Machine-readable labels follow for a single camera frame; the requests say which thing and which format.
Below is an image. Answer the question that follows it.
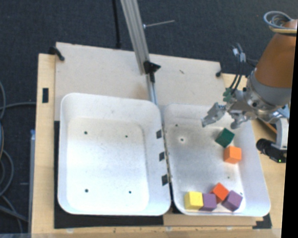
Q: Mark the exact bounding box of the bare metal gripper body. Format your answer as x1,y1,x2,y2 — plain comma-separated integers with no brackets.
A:
225,87,287,122

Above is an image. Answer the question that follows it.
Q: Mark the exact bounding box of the green cube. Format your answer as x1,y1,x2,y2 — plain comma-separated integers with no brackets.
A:
214,127,236,149

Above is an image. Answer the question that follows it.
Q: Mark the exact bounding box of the orange cube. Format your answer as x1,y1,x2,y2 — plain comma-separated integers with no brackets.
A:
222,144,243,165
209,182,230,205

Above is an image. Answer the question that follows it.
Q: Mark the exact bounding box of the white plastic tray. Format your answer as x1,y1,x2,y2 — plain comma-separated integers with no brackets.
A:
52,91,180,223
154,101,279,223

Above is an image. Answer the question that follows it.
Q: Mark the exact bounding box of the purple cube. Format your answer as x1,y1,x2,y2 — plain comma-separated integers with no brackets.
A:
199,192,219,212
220,189,244,213

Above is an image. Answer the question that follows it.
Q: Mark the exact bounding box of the yellow cube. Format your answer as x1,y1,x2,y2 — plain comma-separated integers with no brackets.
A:
182,190,205,211

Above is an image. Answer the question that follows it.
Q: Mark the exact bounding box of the pale flat board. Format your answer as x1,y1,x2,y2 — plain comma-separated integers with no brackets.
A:
42,41,276,234

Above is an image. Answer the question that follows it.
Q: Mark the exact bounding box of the black cylinder on white bracket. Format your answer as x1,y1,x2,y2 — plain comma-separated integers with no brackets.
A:
254,115,290,164

